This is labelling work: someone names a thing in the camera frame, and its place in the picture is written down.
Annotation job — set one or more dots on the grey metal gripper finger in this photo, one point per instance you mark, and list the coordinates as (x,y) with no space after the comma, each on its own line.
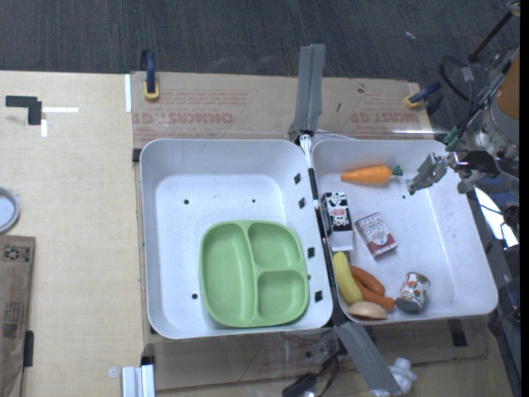
(427,174)
(466,184)

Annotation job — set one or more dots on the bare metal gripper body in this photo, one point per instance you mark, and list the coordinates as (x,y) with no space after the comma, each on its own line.
(483,159)

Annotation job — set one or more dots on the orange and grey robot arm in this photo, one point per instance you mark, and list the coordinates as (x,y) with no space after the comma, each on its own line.
(511,85)

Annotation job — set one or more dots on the orange carrot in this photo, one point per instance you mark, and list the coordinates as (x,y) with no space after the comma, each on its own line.
(368,175)

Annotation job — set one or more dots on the white plastic tray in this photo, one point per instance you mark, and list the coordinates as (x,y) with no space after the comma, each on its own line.
(177,188)
(438,238)

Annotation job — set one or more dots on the red and white carton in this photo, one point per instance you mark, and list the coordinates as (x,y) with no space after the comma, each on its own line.
(376,236)

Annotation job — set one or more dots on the cow print milk carton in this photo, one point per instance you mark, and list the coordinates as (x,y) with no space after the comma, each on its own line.
(336,217)

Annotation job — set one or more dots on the white can with tomato print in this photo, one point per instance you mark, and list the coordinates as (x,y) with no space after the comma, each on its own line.
(413,293)

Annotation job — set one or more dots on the orange sausage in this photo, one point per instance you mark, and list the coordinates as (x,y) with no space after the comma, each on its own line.
(378,300)
(368,279)

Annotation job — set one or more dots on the yellow banana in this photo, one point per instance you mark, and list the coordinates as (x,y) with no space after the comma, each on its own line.
(346,277)

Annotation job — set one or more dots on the tan bread bun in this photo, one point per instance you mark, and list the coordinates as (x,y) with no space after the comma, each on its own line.
(368,310)

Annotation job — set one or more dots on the green divided plate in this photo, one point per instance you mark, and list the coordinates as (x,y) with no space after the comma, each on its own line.
(225,271)

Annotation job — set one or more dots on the brown cardboard board red print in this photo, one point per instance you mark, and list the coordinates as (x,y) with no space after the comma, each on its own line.
(206,97)

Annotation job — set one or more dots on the brown paper bag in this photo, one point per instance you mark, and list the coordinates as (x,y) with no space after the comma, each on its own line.
(12,304)

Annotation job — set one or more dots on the black cylinder on white bracket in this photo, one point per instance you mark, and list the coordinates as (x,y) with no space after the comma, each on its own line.
(511,217)

